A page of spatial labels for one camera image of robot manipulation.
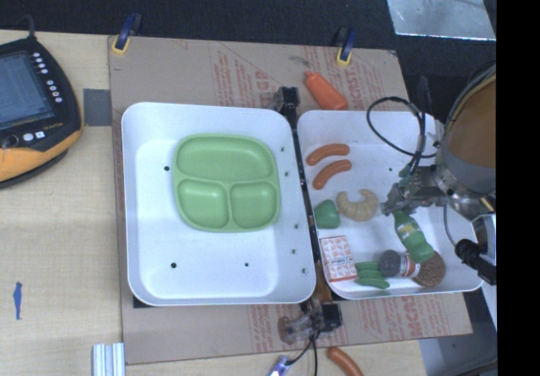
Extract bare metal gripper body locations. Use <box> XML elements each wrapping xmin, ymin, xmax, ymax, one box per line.
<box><xmin>394</xmin><ymin>166</ymin><xmax>497</xmax><ymax>220</ymax></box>

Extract beige croissant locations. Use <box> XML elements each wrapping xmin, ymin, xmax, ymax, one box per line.
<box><xmin>336</xmin><ymin>189</ymin><xmax>381</xmax><ymax>223</ymax></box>

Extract green bottle yellow label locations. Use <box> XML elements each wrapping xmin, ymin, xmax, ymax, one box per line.
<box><xmin>391</xmin><ymin>209</ymin><xmax>435</xmax><ymax>264</ymax></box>

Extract orange can grey lid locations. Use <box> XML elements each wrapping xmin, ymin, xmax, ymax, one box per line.
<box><xmin>377</xmin><ymin>250</ymin><xmax>422</xmax><ymax>280</ymax></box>

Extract green bell pepper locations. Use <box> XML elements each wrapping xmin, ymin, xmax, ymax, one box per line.
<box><xmin>313</xmin><ymin>199</ymin><xmax>341</xmax><ymax>229</ymax></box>

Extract orange sausage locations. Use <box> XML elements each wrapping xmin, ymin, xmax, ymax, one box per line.
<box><xmin>312</xmin><ymin>158</ymin><xmax>353</xmax><ymax>191</ymax></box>
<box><xmin>327</xmin><ymin>346</ymin><xmax>364</xmax><ymax>376</ymax></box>
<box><xmin>305</xmin><ymin>143</ymin><xmax>351</xmax><ymax>168</ymax></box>

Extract brown round biscuit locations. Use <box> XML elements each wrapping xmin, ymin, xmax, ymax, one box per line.
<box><xmin>412</xmin><ymin>250</ymin><xmax>447</xmax><ymax>287</ymax></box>

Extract white plastic tray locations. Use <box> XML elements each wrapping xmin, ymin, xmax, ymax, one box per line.
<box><xmin>296</xmin><ymin>109</ymin><xmax>486</xmax><ymax>301</ymax></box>
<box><xmin>121</xmin><ymin>101</ymin><xmax>317</xmax><ymax>307</ymax></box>

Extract green pea pods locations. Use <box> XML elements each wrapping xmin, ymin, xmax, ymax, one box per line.
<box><xmin>353</xmin><ymin>261</ymin><xmax>392</xmax><ymax>290</ymax></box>

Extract orange and white carton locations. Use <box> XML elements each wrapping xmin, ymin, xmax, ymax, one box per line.
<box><xmin>319</xmin><ymin>234</ymin><xmax>359</xmax><ymax>283</ymax></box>

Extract thin black and white rod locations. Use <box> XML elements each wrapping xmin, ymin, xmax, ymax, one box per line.
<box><xmin>288</xmin><ymin>108</ymin><xmax>328</xmax><ymax>303</ymax></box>

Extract orange squeeze bottle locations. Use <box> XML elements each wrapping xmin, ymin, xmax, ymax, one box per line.
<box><xmin>304</xmin><ymin>70</ymin><xmax>350</xmax><ymax>111</ymax></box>

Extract green divided plate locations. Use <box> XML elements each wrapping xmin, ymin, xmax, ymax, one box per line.
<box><xmin>171</xmin><ymin>133</ymin><xmax>282</xmax><ymax>234</ymax></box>

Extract brown cardboard board red print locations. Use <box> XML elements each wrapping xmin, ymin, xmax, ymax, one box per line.
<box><xmin>107</xmin><ymin>35</ymin><xmax>474</xmax><ymax>366</ymax></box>

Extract black cylinder on white bracket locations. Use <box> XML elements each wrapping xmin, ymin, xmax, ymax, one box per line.
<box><xmin>454</xmin><ymin>213</ymin><xmax>498</xmax><ymax>286</ymax></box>

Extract black block with thin wires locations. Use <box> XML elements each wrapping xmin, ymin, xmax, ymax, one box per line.
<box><xmin>320</xmin><ymin>302</ymin><xmax>343</xmax><ymax>331</ymax></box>
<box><xmin>273</xmin><ymin>86</ymin><xmax>300</xmax><ymax>112</ymax></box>

